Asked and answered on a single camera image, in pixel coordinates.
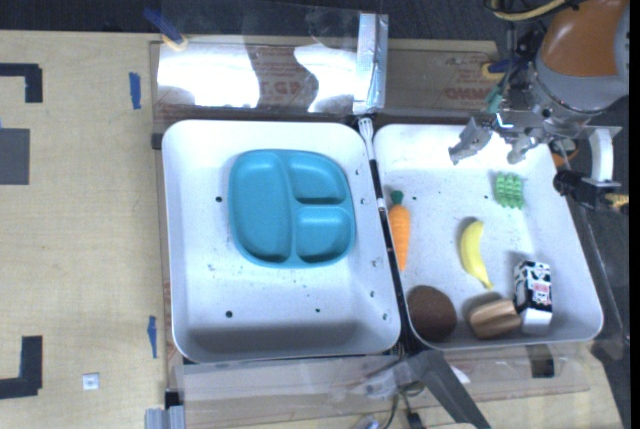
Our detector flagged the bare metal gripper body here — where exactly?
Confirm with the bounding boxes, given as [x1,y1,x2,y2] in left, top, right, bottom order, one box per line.
[492,99,601,144]

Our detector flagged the green grapes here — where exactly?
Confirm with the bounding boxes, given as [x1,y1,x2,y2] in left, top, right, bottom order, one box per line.
[494,171,526,211]

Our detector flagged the white plastic tray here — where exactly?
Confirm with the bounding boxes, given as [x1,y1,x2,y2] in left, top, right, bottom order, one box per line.
[372,122,605,351]
[160,118,402,364]

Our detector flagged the yellow banana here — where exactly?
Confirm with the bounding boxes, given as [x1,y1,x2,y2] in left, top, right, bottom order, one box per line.
[459,217,494,291]

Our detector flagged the orange carrot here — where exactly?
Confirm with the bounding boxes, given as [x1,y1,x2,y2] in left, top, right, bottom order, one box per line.
[387,189,412,273]

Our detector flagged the black and white milk carton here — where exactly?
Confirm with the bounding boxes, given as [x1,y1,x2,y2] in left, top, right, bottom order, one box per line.
[513,259,554,336]

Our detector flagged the brown bread loaf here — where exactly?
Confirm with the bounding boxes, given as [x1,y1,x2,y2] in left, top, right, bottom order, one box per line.
[467,295,523,340]

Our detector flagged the brown kiwi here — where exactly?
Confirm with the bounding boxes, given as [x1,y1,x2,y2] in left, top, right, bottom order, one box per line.
[406,285,458,344]

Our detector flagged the blue divided plate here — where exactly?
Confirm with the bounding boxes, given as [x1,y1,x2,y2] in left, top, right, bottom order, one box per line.
[227,148,357,269]

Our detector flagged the black cylinder on white bracket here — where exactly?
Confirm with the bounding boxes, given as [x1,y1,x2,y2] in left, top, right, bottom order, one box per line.
[552,127,623,211]

